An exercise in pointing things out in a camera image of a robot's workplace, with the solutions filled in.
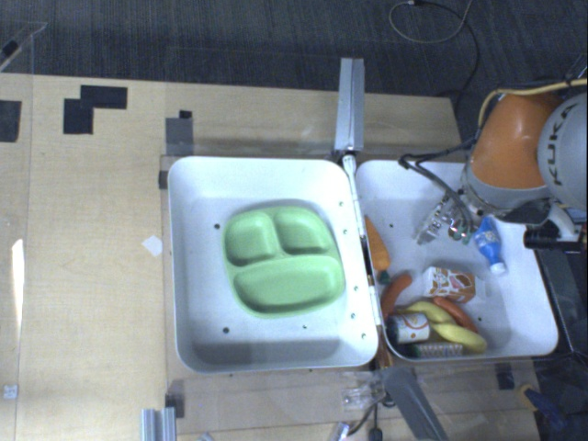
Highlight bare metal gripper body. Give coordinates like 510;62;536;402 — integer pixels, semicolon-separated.
435;189;480;243

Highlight black cylinder on white bracket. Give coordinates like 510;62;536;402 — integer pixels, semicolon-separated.
501;198;588;253

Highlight red sausage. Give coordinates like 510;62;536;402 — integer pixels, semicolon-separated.
379;272;413;321
433;295;480;334

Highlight green divided plate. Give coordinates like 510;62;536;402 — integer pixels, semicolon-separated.
223;207;346;320

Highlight orange carrot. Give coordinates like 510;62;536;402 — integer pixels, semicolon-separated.
364;215;392;286

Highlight yellow banana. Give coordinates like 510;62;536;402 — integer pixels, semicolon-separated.
399;300;488;354

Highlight white and orange can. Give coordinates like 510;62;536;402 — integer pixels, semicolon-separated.
388;311;432;344

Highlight blue and white bottle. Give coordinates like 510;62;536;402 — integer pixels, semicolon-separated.
472;216;509;276

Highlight green and white bottle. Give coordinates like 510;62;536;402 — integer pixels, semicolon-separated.
410;341;466;358

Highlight white plastic tray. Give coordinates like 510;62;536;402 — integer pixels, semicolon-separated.
356;159;560;363
167;155;380;375

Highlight white and orange carton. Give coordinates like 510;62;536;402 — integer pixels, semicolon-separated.
422;266;478;305

